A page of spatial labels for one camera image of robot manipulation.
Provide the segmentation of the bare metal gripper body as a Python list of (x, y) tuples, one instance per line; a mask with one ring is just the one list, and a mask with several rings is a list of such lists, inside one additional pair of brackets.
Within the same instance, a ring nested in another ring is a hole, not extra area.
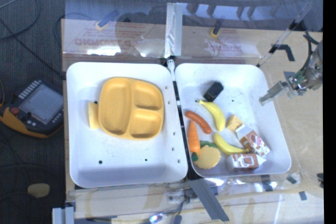
[(323, 61), (321, 59), (306, 60), (299, 71), (289, 80), (292, 91), (317, 90), (323, 83)]

